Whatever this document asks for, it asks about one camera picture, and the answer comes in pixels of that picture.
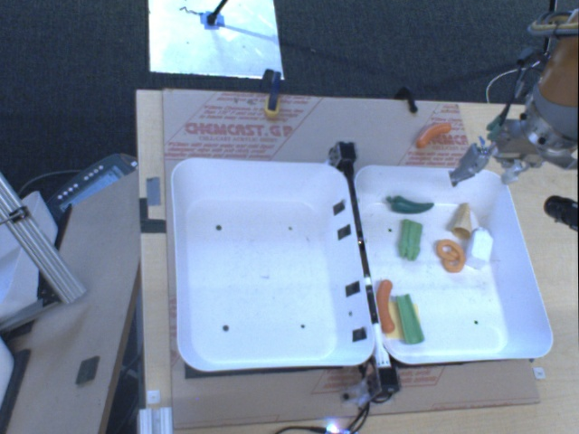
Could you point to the black cylinder on white bracket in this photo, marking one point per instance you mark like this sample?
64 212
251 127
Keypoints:
563 211

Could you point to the small white carton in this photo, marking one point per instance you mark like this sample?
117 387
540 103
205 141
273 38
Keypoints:
479 248

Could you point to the orange toy sausage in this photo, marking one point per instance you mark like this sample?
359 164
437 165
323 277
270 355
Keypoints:
433 134
385 308

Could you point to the tan toy ice cream cone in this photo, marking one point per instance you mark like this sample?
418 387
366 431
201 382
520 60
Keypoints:
462 223

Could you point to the green toy chili pepper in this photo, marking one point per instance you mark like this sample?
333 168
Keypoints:
409 205

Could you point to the orange toy pretzel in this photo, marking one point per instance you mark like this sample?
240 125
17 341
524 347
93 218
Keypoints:
451 257

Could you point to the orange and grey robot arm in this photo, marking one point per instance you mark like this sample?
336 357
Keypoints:
558 75

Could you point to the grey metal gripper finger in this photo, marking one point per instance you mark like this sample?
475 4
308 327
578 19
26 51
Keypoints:
470 161
512 172

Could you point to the yellow toy cheese slice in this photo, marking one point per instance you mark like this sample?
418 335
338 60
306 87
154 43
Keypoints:
396 328

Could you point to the thin black and white rod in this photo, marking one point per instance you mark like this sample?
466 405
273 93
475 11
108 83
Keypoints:
359 238

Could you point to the green toy bean bundle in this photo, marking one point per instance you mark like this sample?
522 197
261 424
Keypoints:
410 321
410 240

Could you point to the brown cardboard board red print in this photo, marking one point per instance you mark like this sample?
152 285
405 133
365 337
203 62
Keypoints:
362 120

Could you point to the white plastic tray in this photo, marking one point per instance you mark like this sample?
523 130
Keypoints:
262 265
470 314

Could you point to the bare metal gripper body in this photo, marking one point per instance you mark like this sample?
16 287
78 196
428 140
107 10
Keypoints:
520 140

